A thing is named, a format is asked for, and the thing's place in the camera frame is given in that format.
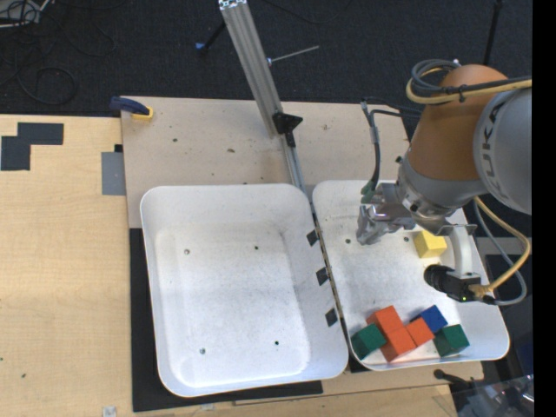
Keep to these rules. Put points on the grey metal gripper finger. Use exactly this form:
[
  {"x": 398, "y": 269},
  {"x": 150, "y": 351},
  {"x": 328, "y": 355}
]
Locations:
[
  {"x": 382, "y": 230},
  {"x": 364, "y": 228}
]

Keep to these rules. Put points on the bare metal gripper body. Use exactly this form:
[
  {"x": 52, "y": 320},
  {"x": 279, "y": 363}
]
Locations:
[{"x": 397, "y": 215}]

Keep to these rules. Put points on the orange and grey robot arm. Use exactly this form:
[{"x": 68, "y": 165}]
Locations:
[{"x": 452, "y": 137}]

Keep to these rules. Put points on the yellow cube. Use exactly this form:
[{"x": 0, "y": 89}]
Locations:
[{"x": 430, "y": 243}]

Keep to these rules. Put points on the white plastic tray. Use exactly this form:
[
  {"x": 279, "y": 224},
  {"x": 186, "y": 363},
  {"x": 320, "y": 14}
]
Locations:
[
  {"x": 234, "y": 293},
  {"x": 386, "y": 276}
]

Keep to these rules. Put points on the thin black and white rod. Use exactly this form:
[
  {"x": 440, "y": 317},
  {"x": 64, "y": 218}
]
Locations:
[{"x": 299, "y": 176}]

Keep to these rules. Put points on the orange cube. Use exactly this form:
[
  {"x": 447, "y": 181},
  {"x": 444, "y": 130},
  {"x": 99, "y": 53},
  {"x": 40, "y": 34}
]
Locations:
[
  {"x": 420, "y": 332},
  {"x": 399, "y": 343},
  {"x": 385, "y": 318}
]

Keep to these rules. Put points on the blue cube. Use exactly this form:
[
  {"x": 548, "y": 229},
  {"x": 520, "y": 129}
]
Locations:
[{"x": 434, "y": 318}]

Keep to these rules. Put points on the green cube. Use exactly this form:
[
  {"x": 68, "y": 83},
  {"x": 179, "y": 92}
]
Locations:
[
  {"x": 452, "y": 340},
  {"x": 368, "y": 341}
]

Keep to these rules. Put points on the pale wood board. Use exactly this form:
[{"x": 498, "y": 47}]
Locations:
[{"x": 195, "y": 154}]

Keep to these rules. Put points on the black cylinder on white bracket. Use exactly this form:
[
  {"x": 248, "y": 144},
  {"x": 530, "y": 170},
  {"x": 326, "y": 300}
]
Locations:
[{"x": 452, "y": 282}]

